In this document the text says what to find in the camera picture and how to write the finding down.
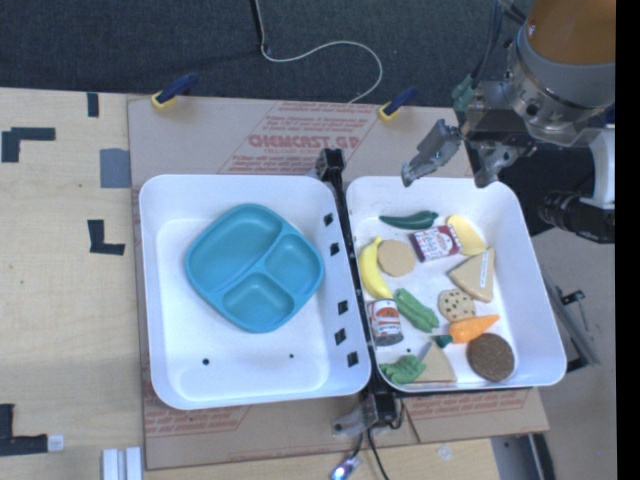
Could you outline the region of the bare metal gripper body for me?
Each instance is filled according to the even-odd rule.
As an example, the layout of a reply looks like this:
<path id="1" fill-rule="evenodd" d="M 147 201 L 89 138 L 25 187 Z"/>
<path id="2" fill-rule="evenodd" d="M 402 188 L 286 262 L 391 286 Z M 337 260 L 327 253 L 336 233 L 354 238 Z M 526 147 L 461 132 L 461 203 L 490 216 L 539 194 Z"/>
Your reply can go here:
<path id="1" fill-rule="evenodd" d="M 513 61 L 501 81 L 480 82 L 458 113 L 473 166 L 474 148 L 585 147 L 595 119 L 615 101 L 615 65 Z"/>

